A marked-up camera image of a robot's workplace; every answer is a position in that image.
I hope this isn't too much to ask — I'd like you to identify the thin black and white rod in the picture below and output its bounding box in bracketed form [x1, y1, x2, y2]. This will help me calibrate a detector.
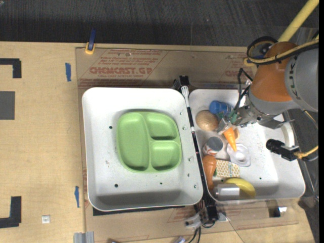
[181, 85, 216, 210]

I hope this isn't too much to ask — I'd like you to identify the white plastic tray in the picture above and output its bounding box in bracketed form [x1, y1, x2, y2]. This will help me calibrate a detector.
[188, 89, 306, 205]
[81, 87, 204, 212]

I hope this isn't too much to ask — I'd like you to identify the black cylinder on white bracket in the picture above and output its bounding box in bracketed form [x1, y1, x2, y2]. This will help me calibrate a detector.
[265, 121, 301, 161]

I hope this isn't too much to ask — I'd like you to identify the black block with thin wires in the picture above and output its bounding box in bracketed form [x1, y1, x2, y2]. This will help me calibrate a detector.
[174, 75, 191, 91]
[202, 205, 220, 224]

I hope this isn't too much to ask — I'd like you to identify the blue plastic bottle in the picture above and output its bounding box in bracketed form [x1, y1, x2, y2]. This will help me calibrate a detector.
[209, 100, 232, 116]

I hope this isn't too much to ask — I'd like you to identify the yellow banana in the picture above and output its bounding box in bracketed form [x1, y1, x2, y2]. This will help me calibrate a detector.
[224, 177, 257, 199]

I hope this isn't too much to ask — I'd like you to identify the orange carrot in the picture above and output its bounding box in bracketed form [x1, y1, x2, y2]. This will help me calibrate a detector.
[223, 126, 238, 152]

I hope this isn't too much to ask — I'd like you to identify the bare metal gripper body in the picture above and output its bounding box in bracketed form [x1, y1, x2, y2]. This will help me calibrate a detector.
[229, 105, 269, 127]

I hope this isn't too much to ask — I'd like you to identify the brown cardboard board red print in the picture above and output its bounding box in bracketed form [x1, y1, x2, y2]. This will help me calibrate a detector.
[75, 47, 308, 243]

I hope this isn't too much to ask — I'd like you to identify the silver can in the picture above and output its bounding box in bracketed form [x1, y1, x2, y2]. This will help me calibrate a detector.
[212, 183, 240, 201]

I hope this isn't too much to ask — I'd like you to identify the white can with red print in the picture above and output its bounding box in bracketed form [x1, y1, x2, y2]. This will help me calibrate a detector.
[201, 136, 224, 157]

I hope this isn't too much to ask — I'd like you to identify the white crumpled plastic object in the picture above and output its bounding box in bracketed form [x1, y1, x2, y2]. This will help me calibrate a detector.
[226, 143, 252, 168]

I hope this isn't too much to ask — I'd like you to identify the beige patterned packet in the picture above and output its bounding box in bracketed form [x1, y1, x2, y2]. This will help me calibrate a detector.
[215, 159, 241, 179]

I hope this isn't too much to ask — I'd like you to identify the green divided plate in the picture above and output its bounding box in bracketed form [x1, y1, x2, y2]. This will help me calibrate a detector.
[116, 111, 183, 173]

